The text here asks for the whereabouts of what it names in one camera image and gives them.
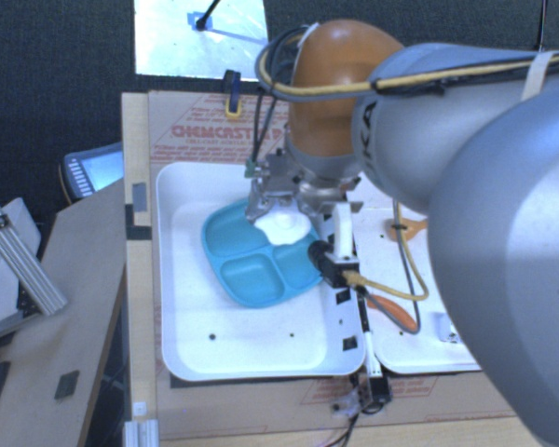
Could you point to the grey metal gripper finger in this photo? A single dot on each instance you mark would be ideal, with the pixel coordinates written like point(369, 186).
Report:
point(286, 206)
point(255, 210)

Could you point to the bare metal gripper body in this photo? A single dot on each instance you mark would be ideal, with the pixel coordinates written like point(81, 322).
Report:
point(284, 175)

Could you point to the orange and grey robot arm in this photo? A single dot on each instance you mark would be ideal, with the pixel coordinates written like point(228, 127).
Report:
point(470, 180)

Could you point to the white rounded toy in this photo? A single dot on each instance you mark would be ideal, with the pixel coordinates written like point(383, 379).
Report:
point(282, 231)

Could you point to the blue divided plate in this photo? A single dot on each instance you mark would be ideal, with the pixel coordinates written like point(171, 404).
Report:
point(242, 259)

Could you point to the brown cardboard board red print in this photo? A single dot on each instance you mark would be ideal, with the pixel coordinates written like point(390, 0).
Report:
point(205, 128)

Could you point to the white plastic tray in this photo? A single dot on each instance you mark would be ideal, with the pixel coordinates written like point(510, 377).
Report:
point(386, 268)
point(242, 338)

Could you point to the tan flat toy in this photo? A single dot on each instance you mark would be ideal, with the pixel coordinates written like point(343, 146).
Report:
point(412, 228)

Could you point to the thin black and white rod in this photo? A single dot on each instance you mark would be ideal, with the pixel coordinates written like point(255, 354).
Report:
point(368, 338)

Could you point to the clear plastic packet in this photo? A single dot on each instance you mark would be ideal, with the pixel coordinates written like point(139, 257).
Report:
point(445, 329)

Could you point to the black cylinder on white bracket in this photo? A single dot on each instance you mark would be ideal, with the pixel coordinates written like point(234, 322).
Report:
point(342, 231)

